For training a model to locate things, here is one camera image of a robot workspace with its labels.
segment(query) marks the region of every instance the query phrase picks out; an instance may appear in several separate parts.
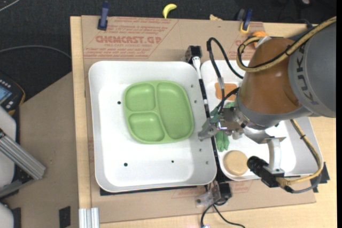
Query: blue object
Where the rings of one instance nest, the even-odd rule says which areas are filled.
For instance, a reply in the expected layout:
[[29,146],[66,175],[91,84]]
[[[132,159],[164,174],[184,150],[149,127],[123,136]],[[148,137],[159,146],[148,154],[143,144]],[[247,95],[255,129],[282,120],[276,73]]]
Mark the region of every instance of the blue object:
[[248,9],[246,12],[246,17],[245,17],[245,21],[242,25],[242,30],[247,31],[250,22],[251,22],[251,18],[252,18],[252,9]]
[[108,1],[104,1],[102,4],[102,9],[101,9],[101,18],[98,20],[98,26],[97,28],[100,30],[107,30],[107,16],[109,13],[109,2]]

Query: banana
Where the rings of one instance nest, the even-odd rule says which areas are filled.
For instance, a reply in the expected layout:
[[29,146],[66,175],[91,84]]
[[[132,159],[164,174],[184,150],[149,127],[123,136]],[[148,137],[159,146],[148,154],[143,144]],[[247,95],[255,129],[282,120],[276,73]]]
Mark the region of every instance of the banana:
[[169,12],[174,10],[175,8],[177,8],[177,5],[175,4],[166,5],[162,11],[162,15],[164,16],[164,18],[167,18],[167,15],[169,14]]

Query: yellow cable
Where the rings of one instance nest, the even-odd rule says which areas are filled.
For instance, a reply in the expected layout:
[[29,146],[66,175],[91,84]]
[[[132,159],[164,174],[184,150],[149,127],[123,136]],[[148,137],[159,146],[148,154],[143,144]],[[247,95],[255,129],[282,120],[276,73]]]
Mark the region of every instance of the yellow cable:
[[[297,48],[299,48],[300,46],[302,46],[306,41],[308,41],[312,36],[314,36],[316,33],[318,33],[320,30],[326,28],[327,26],[333,24],[334,22],[337,21],[337,16],[332,17],[330,19],[328,19],[327,21],[317,25],[314,29],[310,30],[308,33],[306,33],[304,36],[302,36],[299,40],[297,40],[296,42],[294,42],[292,44],[292,46],[286,51],[286,53],[283,53],[281,56],[279,56],[276,60],[265,64],[263,66],[257,67],[257,68],[249,68],[247,66],[245,66],[244,64],[242,64],[242,62],[240,62],[239,57],[236,58],[237,64],[238,66],[246,71],[246,72],[259,72],[261,70],[270,68],[274,65],[279,64],[281,61],[285,60],[287,57],[289,57],[289,55],[291,55]],[[244,49],[246,48],[247,45],[249,45],[252,42],[256,42],[258,41],[260,38],[259,37],[251,37],[249,39],[247,39],[243,44],[241,44],[238,48],[238,53],[241,56]]]
[[320,155],[318,154],[317,150],[314,148],[312,143],[309,141],[309,139],[306,137],[306,135],[304,134],[302,129],[299,127],[299,124],[295,120],[291,120],[291,123],[294,126],[294,128],[296,129],[296,131],[298,132],[298,134],[300,135],[300,137],[305,142],[306,146],[314,154],[315,160],[317,162],[318,170],[315,173],[313,173],[312,175],[309,175],[309,176],[306,176],[306,177],[302,177],[302,178],[299,178],[299,179],[295,179],[295,180],[288,180],[286,178],[276,178],[277,182],[282,187],[289,186],[289,185],[292,185],[292,184],[295,184],[295,183],[301,183],[301,182],[304,182],[306,180],[315,178],[315,177],[319,176],[319,174],[321,173],[321,171],[323,169],[323,164],[322,164],[322,160],[321,160]]

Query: beige round object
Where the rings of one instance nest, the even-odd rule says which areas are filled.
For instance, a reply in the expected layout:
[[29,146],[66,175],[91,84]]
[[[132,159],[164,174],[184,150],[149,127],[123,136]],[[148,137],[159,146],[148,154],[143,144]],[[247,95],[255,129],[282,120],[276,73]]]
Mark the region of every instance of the beige round object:
[[238,150],[229,151],[223,159],[225,169],[235,176],[241,176],[248,171],[247,156]]

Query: wooden table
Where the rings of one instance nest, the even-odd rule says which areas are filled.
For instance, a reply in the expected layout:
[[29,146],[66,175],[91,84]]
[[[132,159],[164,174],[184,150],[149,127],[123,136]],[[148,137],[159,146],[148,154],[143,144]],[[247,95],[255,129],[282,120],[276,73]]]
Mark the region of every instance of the wooden table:
[[[304,25],[288,23],[264,23],[265,31],[271,36],[291,36],[305,29]],[[75,128],[77,149],[77,176],[79,182],[79,207],[89,209],[91,205],[90,174],[86,100],[84,97],[84,70],[82,51],[81,17],[71,17],[71,42],[73,59],[73,84],[75,104]],[[223,213],[228,220],[251,227],[337,227],[336,190],[336,119],[310,118],[321,152],[330,175],[327,184],[320,184],[316,203],[231,211]],[[148,227],[175,228],[199,227],[200,215],[146,219],[101,224],[102,228]],[[211,227],[230,227],[218,214],[207,214],[205,223]]]

